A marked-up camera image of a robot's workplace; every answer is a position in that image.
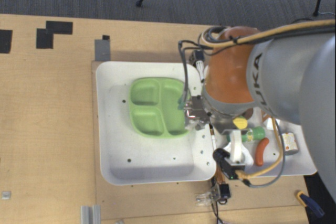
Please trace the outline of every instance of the wooden tabletop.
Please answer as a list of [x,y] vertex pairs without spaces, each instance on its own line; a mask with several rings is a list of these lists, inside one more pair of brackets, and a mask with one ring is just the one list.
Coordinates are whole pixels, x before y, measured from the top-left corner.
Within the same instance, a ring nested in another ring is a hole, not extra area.
[[[55,34],[53,49],[36,49],[36,29],[46,28],[47,20],[73,22],[73,33]],[[96,193],[92,106],[95,39],[110,36],[115,61],[179,62],[177,41],[195,40],[205,28],[0,15],[0,29],[13,31],[10,53],[0,54],[0,191],[12,192],[10,200],[0,200],[0,223],[80,223],[81,206],[101,204]],[[239,182],[230,182],[230,187],[232,198],[220,208],[223,220],[308,223],[295,199],[298,190],[307,193],[302,176],[283,177],[259,190]],[[194,204],[194,194],[202,188],[202,183],[151,184],[134,192],[130,187],[107,186],[106,193],[125,213],[102,218],[102,223],[119,219],[125,224],[215,223],[211,208]],[[160,199],[163,192],[170,196],[165,202]],[[152,193],[157,195],[147,202],[142,199]],[[132,203],[133,195],[140,202]],[[185,206],[174,206],[174,197],[183,197]],[[165,209],[148,210],[151,203]]]

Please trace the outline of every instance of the yellow cable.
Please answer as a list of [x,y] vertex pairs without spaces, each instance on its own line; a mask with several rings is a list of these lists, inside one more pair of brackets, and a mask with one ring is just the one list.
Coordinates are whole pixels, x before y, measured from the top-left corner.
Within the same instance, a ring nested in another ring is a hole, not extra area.
[[245,44],[252,42],[256,39],[261,39],[261,38],[266,38],[269,36],[277,35],[277,34],[282,34],[288,31],[293,31],[293,30],[300,30],[300,29],[306,29],[306,28],[314,28],[314,27],[321,27],[321,26],[332,26],[335,25],[335,20],[316,20],[312,22],[304,22],[304,23],[298,23],[298,24],[292,24],[292,25],[284,25],[278,28],[274,28],[271,30],[267,30],[264,32],[260,32],[257,34],[253,34],[247,37],[241,37],[238,38],[236,41],[230,40],[230,41],[225,41],[222,43],[212,43],[207,40],[205,40],[204,35],[206,31],[202,32],[201,34],[201,40],[202,43],[208,47],[212,48],[224,48],[236,44]]
[[276,123],[275,123],[275,119],[273,117],[272,117],[272,124],[273,124],[273,129],[274,129],[274,135],[277,139],[278,146],[279,146],[279,157],[277,158],[277,160],[273,164],[271,164],[267,168],[265,168],[263,170],[260,170],[260,171],[257,171],[257,172],[252,173],[252,174],[246,174],[243,170],[235,171],[236,174],[238,175],[238,178],[240,178],[240,179],[250,179],[252,177],[263,175],[263,174],[271,171],[272,169],[274,169],[281,162],[284,153],[283,153],[283,150],[282,150],[282,144],[281,144],[278,129],[277,129],[277,126],[276,126]]

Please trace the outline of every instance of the black tape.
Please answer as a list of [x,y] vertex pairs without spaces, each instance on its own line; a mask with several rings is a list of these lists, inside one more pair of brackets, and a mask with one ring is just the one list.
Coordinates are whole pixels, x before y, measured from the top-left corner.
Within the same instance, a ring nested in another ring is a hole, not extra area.
[[36,49],[53,49],[54,35],[47,29],[36,30]]
[[56,22],[48,20],[46,28],[52,30],[54,34],[72,35],[72,22]]
[[8,54],[12,47],[12,30],[0,30],[0,54]]

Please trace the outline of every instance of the orange sausage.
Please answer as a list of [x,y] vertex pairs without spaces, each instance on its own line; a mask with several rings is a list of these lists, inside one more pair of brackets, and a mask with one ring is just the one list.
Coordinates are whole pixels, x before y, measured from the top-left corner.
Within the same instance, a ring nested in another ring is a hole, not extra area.
[[263,166],[264,165],[264,150],[265,147],[268,145],[269,139],[267,137],[260,140],[259,144],[257,145],[256,149],[256,165]]

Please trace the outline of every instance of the yellow object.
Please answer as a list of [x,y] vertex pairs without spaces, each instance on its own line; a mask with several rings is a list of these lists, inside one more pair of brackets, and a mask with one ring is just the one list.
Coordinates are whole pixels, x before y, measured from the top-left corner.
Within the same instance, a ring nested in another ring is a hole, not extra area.
[[237,176],[240,179],[250,179],[252,177],[263,175],[263,174],[267,173],[268,171],[271,171],[272,169],[274,169],[281,162],[282,156],[283,156],[284,153],[282,151],[281,140],[279,138],[278,129],[277,129],[277,126],[275,124],[275,119],[273,117],[272,117],[272,124],[273,124],[273,129],[274,129],[274,135],[275,135],[275,138],[277,139],[277,142],[278,142],[278,147],[279,147],[279,152],[280,152],[279,157],[277,158],[277,160],[273,164],[271,164],[267,168],[265,168],[263,170],[260,170],[258,172],[252,173],[252,174],[246,174],[243,170],[235,171]]
[[304,207],[307,207],[306,203],[300,197],[301,194],[305,193],[302,190],[300,190],[298,193],[296,193],[296,198]]
[[233,124],[240,130],[245,129],[247,127],[247,120],[243,116],[238,116],[234,118]]
[[203,44],[205,44],[208,47],[212,48],[224,48],[228,46],[233,46],[237,44],[245,44],[245,43],[250,43],[256,39],[261,39],[261,38],[266,38],[269,36],[277,35],[277,34],[282,34],[285,32],[290,32],[294,30],[300,30],[300,29],[307,29],[307,28],[314,28],[314,27],[321,27],[321,26],[331,26],[335,25],[335,20],[317,20],[317,21],[312,21],[312,22],[304,22],[304,23],[299,23],[299,24],[292,24],[292,25],[285,25],[281,27],[277,27],[271,30],[267,30],[264,32],[256,33],[247,37],[241,37],[238,38],[236,41],[229,40],[225,41],[222,43],[212,43],[209,41],[206,41],[204,38],[204,34],[206,31],[204,31],[201,34],[201,40]]

